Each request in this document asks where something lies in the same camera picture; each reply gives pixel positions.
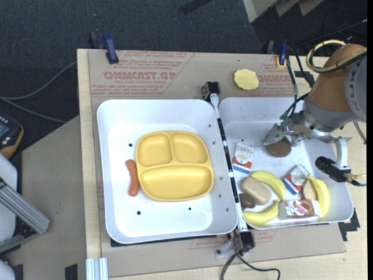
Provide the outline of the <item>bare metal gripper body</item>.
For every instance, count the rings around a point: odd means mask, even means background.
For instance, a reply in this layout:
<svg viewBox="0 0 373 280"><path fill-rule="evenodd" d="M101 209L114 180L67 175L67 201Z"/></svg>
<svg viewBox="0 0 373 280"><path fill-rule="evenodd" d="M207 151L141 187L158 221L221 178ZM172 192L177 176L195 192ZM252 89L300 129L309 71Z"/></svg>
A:
<svg viewBox="0 0 373 280"><path fill-rule="evenodd" d="M324 126L310 113L294 113L291 117L281 122L280 126L282 126L285 136L289 139L291 134L303 134L306 137L305 140L335 141L335 137L331 135L333 128Z"/></svg>

